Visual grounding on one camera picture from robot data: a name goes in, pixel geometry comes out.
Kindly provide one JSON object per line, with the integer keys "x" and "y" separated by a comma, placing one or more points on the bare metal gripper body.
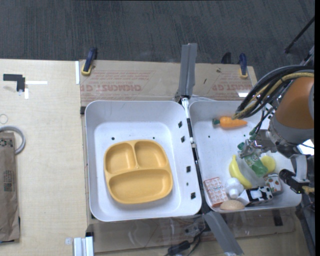
{"x": 266, "y": 140}

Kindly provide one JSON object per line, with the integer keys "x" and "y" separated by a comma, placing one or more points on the small white bottle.
{"x": 233, "y": 187}

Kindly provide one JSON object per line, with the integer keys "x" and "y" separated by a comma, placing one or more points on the yellow divided plate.
{"x": 137, "y": 183}

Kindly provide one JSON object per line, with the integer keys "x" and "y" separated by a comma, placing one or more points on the white can with red print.
{"x": 273, "y": 183}

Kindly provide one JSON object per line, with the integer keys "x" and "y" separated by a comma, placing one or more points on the brown paper bag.
{"x": 8, "y": 187}

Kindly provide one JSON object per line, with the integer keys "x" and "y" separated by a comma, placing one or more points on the yellow round lemon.
{"x": 269, "y": 163}

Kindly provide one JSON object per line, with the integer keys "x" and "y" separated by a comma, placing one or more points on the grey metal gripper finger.
{"x": 245, "y": 151}
{"x": 257, "y": 145}

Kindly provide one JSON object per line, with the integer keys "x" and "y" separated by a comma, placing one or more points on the brown cardboard board, red print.
{"x": 125, "y": 82}

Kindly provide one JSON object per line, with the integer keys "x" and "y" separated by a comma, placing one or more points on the orange carrot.
{"x": 231, "y": 122}

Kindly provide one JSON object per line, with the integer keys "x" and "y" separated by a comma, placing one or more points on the black and white milk carton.
{"x": 257, "y": 196}

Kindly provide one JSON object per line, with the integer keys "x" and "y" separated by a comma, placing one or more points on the white plastic tray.
{"x": 217, "y": 150}
{"x": 100, "y": 200}

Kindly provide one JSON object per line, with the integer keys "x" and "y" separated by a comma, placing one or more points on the green plastic bottle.
{"x": 258, "y": 167}

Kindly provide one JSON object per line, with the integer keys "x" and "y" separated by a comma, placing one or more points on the black cylinder on white bracket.
{"x": 290, "y": 178}

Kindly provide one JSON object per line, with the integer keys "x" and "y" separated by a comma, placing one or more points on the yellow banana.
{"x": 236, "y": 171}

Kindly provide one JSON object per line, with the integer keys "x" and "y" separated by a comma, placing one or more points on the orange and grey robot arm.
{"x": 295, "y": 105}

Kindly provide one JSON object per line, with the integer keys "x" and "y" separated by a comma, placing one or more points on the tan bread bun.
{"x": 232, "y": 205}

